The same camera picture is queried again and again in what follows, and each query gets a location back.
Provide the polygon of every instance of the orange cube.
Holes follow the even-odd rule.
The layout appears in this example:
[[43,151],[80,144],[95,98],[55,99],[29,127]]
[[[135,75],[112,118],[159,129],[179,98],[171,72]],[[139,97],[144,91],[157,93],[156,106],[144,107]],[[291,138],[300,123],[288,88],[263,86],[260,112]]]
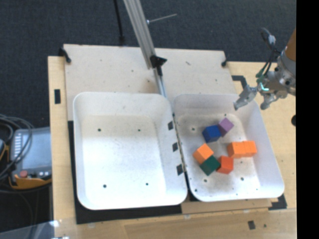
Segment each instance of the orange cube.
[[193,153],[193,157],[197,160],[199,164],[202,164],[213,154],[214,151],[207,145],[207,143],[204,143]]
[[218,159],[220,167],[216,170],[219,173],[229,174],[234,170],[234,159],[227,156],[220,156]]
[[256,144],[254,141],[243,141],[245,145],[246,154],[243,157],[252,157],[257,153]]
[[245,145],[243,142],[231,142],[227,145],[227,152],[231,158],[241,158],[246,154]]

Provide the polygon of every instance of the blue cube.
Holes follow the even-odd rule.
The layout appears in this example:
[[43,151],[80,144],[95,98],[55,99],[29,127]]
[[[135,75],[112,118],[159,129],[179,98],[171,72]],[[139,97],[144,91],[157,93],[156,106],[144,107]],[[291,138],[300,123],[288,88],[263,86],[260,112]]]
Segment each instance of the blue cube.
[[202,134],[207,143],[217,141],[221,137],[221,133],[218,128],[218,125],[208,126],[207,128],[204,129]]

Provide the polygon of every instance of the wooden table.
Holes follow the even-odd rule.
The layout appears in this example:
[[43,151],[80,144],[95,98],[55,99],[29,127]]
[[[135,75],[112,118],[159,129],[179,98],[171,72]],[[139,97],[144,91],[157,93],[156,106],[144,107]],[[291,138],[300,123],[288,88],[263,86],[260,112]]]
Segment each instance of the wooden table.
[[[255,74],[264,63],[228,62],[225,70],[241,75],[248,84],[255,85]],[[288,96],[261,111],[280,171],[285,183],[287,208],[269,210],[278,199],[219,202],[215,205],[187,201],[181,215],[127,219],[89,224],[76,224],[69,132],[67,127],[67,100],[65,59],[48,57],[50,97],[50,128],[53,169],[53,215],[59,223],[55,236],[70,238],[296,238],[296,127],[291,118],[296,114],[296,98]],[[236,91],[240,82],[233,82]],[[55,99],[60,91],[60,102]],[[261,103],[258,95],[256,102]]]

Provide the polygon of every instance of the dark background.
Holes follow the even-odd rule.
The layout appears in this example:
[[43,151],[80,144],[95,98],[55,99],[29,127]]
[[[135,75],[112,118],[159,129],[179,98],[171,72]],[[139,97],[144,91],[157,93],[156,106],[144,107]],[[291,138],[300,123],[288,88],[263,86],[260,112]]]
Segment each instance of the dark background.
[[[123,0],[0,0],[0,114],[49,126],[47,57],[63,44],[138,46]],[[141,0],[155,48],[223,50],[229,61],[265,62],[260,29],[282,50],[297,23],[297,0]],[[26,194],[36,223],[51,219],[49,191]],[[30,224],[23,197],[0,193],[0,232]]]

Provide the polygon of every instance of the red button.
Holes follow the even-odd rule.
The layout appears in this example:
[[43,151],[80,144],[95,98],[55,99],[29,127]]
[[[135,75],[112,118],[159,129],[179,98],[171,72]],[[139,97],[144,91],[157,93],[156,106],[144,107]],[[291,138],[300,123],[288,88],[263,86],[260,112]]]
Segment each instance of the red button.
[[26,178],[27,176],[28,176],[28,171],[26,171],[26,170],[20,171],[20,177],[21,178]]

